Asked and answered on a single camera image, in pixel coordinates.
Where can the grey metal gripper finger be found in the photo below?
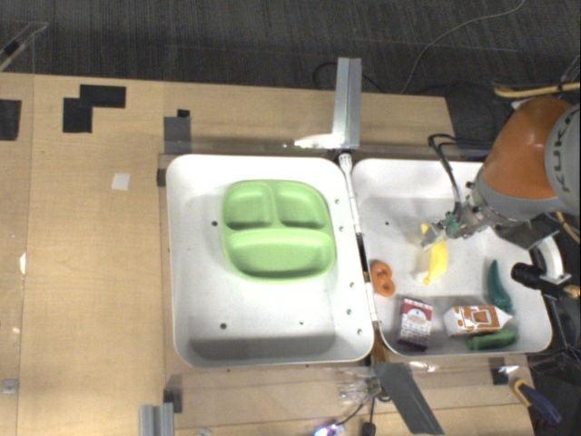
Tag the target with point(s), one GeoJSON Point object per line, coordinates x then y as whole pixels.
{"type": "Point", "coordinates": [440, 229]}
{"type": "Point", "coordinates": [429, 240]}

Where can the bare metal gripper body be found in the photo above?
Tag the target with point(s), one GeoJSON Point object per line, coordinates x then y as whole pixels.
{"type": "Point", "coordinates": [474, 220]}

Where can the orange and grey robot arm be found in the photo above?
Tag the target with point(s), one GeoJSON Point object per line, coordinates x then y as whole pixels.
{"type": "Point", "coordinates": [517, 152]}

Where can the yellow banana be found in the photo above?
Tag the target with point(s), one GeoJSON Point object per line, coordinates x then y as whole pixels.
{"type": "Point", "coordinates": [438, 261]}

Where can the white plastic tray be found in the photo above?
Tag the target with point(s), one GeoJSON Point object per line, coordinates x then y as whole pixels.
{"type": "Point", "coordinates": [399, 198]}
{"type": "Point", "coordinates": [272, 320]}

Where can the orange pretzel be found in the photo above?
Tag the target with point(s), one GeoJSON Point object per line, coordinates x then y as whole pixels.
{"type": "Point", "coordinates": [383, 284]}

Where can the dark green chili pepper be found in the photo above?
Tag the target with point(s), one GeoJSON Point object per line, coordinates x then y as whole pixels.
{"type": "Point", "coordinates": [497, 289]}

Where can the red and purple carton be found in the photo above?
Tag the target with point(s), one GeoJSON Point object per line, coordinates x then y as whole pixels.
{"type": "Point", "coordinates": [415, 323]}

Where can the thin black and white rod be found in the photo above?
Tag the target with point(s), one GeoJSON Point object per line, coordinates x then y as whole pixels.
{"type": "Point", "coordinates": [352, 198]}

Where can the white and brown carton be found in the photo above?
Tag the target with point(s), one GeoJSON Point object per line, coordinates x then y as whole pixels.
{"type": "Point", "coordinates": [472, 321]}

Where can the green cucumber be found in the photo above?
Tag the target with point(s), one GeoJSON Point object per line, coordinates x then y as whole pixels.
{"type": "Point", "coordinates": [492, 339]}

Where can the green divided plate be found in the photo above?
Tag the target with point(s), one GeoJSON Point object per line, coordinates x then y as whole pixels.
{"type": "Point", "coordinates": [277, 248]}

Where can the black cylinder on white bracket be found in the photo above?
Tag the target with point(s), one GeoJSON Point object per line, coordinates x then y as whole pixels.
{"type": "Point", "coordinates": [538, 277]}

